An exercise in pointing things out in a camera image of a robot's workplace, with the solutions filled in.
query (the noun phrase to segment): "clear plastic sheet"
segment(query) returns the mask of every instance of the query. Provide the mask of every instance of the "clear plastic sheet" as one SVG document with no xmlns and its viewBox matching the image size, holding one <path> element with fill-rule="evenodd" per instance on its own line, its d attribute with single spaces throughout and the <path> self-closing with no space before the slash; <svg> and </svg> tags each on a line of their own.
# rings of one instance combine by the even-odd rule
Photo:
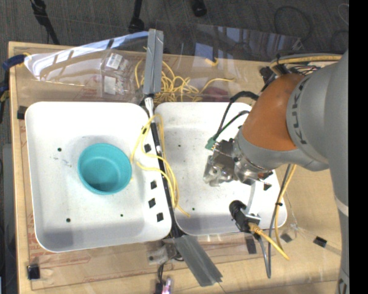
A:
<svg viewBox="0 0 368 294">
<path fill-rule="evenodd" d="M 199 35 L 191 35 L 192 40 L 183 39 L 183 35 L 175 35 L 167 28 L 157 25 L 157 29 L 164 31 L 166 37 L 166 51 L 163 55 L 163 81 L 162 91 L 155 96 L 155 104 L 166 101 L 206 101 L 225 102 L 243 90 L 259 92 L 264 86 L 264 79 L 259 71 L 267 67 L 267 62 L 274 55 L 273 51 L 282 49 L 291 50 L 298 45 L 299 40 L 294 37 L 283 37 L 275 35 L 275 40 L 284 42 L 274 43 L 272 52 L 264 52 L 261 49 L 267 43 L 256 43 L 259 51 L 252 51 L 252 56 L 242 56 L 243 52 L 235 52 L 226 55 L 223 49 L 218 50 L 218 36 L 207 34 L 207 38 L 214 43 L 217 51 L 203 47 L 204 39 L 198 42 L 194 53 L 186 52 L 186 48 L 197 45 L 196 39 Z M 217 28 L 217 31 L 230 31 L 226 28 Z M 207 31 L 216 31 L 213 26 L 207 27 Z M 259 40 L 265 36 L 259 33 Z M 140 103 L 143 98 L 141 94 L 143 74 L 145 66 L 145 48 L 147 46 L 147 32 L 138 35 L 128 35 L 114 38 L 118 43 L 117 47 L 110 47 L 106 50 L 109 40 L 91 43 L 81 47 L 65 47 L 56 45 L 42 45 L 31 43 L 19 43 L 14 47 L 14 55 L 27 53 L 29 61 L 24 65 L 15 67 L 15 86 L 17 107 L 27 108 L 38 101 L 102 101 L 102 102 L 133 102 Z M 232 39 L 241 48 L 240 39 Z M 75 50 L 83 51 L 83 55 L 90 58 L 87 68 L 80 69 L 81 62 L 71 61 L 76 58 Z M 119 58 L 119 66 L 114 58 Z M 72 64 L 64 63 L 68 60 L 60 61 L 60 58 L 70 59 Z M 52 63 L 56 62 L 57 69 L 52 68 Z M 120 87 L 114 90 L 105 91 L 106 77 L 122 77 L 129 80 L 130 87 L 126 91 L 120 92 Z M 21 159 L 23 163 L 23 182 L 25 187 L 25 207 L 27 215 L 28 236 L 28 264 L 30 267 L 37 266 L 40 271 L 40 279 L 31 280 L 33 290 L 49 289 L 64 285 L 88 284 L 95 281 L 107 281 L 129 276 L 150 275 L 152 283 L 156 279 L 158 266 L 150 263 L 147 254 L 150 251 L 159 249 L 162 241 L 155 241 L 145 244 L 129 244 L 122 246 L 105 247 L 102 249 L 88 249 L 84 251 L 73 251 L 55 254 L 43 249 L 34 232 L 33 203 L 31 198 L 28 150 L 26 140 L 26 128 L 23 120 L 18 121 L 20 128 Z M 282 180 L 284 169 L 278 169 L 278 179 Z M 330 188 L 329 175 L 322 174 L 322 188 Z M 319 223 L 324 224 L 316 218 L 308 219 L 303 210 L 312 207 L 313 200 L 303 199 L 304 191 L 314 193 L 318 190 L 316 186 L 317 177 L 307 171 L 298 173 L 297 186 L 291 185 L 291 203 L 288 207 L 288 221 L 280 229 L 282 243 L 288 255 L 291 255 L 291 262 L 276 254 L 272 249 L 273 277 L 269 280 L 266 276 L 263 262 L 263 254 L 258 243 L 254 243 L 253 253 L 248 251 L 248 236 L 243 233 L 225 233 L 222 235 L 198 236 L 198 241 L 216 264 L 222 264 L 223 274 L 232 276 L 242 274 L 246 282 L 251 283 L 251 288 L 278 287 L 286 284 L 309 284 L 312 282 L 334 281 L 337 277 L 337 269 L 340 260 L 340 240 L 338 232 L 334 231 L 333 225 L 337 223 L 337 213 L 333 209 L 327 209 L 327 220 L 332 225 L 326 228 L 317 227 Z M 310 188 L 301 188 L 301 184 L 310 184 Z M 319 247 L 313 240 L 321 235 L 328 240 L 327 247 Z M 167 275 L 174 275 L 175 271 L 187 268 L 185 262 L 170 260 L 165 264 L 164 270 Z M 240 280 L 223 279 L 221 287 L 227 293 L 234 292 L 240 286 Z M 177 285 L 177 288 L 186 290 L 200 290 L 200 287 L 190 284 Z"/>
</svg>

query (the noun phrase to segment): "caster wheel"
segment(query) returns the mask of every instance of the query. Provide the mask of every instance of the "caster wheel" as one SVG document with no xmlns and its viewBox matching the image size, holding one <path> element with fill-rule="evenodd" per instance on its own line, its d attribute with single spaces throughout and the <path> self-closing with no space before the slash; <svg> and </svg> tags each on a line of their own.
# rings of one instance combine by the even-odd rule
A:
<svg viewBox="0 0 368 294">
<path fill-rule="evenodd" d="M 143 21 L 140 18 L 133 17 L 129 24 L 128 31 L 130 33 L 134 33 L 134 32 L 143 31 L 144 29 L 145 29 L 145 23 L 143 23 Z"/>
<path fill-rule="evenodd" d="M 206 6 L 204 3 L 197 2 L 192 6 L 192 10 L 196 17 L 202 17 L 207 13 Z"/>
</svg>

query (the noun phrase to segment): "teal bowl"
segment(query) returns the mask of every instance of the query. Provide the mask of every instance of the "teal bowl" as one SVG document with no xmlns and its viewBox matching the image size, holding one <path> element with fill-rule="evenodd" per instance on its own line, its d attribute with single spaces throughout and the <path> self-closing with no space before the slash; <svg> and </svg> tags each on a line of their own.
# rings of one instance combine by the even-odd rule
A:
<svg viewBox="0 0 368 294">
<path fill-rule="evenodd" d="M 114 145 L 93 144 L 80 154 L 78 174 L 83 185 L 95 194 L 123 190 L 131 180 L 132 167 L 126 154 Z"/>
</svg>

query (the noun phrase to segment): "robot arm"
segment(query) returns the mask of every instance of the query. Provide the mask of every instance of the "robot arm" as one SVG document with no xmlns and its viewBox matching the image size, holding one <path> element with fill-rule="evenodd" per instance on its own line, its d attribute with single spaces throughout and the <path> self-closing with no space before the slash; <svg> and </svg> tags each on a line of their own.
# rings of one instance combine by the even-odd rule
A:
<svg viewBox="0 0 368 294">
<path fill-rule="evenodd" d="M 211 185 L 233 179 L 253 184 L 283 164 L 330 168 L 342 230 L 337 293 L 349 293 L 348 52 L 306 77 L 289 73 L 273 81 L 235 139 L 217 143 L 204 179 Z M 213 178 L 210 169 L 218 171 Z"/>
</svg>

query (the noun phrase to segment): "white tray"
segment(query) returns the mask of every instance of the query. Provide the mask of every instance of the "white tray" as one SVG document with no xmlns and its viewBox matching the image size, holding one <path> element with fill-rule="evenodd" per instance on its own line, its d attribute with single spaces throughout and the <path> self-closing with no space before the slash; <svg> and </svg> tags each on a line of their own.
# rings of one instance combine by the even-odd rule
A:
<svg viewBox="0 0 368 294">
<path fill-rule="evenodd" d="M 216 133 L 227 105 L 222 102 L 166 102 L 158 105 L 155 111 L 164 120 L 166 156 L 180 189 L 179 205 L 191 215 L 186 217 L 176 209 L 176 220 L 180 228 L 190 235 L 238 232 L 229 204 L 233 200 L 247 204 L 250 198 L 250 186 L 238 181 L 222 183 L 219 187 L 211 187 L 203 181 L 207 157 L 212 154 L 205 145 Z M 250 108 L 243 103 L 232 104 L 225 123 L 238 112 Z M 234 138 L 245 118 L 244 115 L 237 119 L 218 140 Z M 259 186 L 260 190 L 256 188 L 251 205 L 251 211 L 261 216 L 259 226 L 263 229 L 269 228 L 280 191 L 275 173 L 267 178 L 267 182 L 272 187 L 266 191 L 262 186 Z M 278 226 L 285 223 L 286 217 L 283 204 Z"/>
<path fill-rule="evenodd" d="M 34 223 L 42 247 L 64 252 L 166 237 L 172 220 L 158 172 L 132 165 L 132 180 L 113 195 L 90 192 L 77 172 L 80 153 L 94 143 L 110 143 L 130 157 L 148 121 L 140 106 L 38 102 L 27 109 L 25 120 Z M 155 153 L 151 133 L 146 141 Z M 141 151 L 135 160 L 159 167 L 156 159 L 145 157 Z M 152 181 L 157 184 L 154 189 Z M 153 199 L 155 205 L 150 207 Z"/>
</svg>

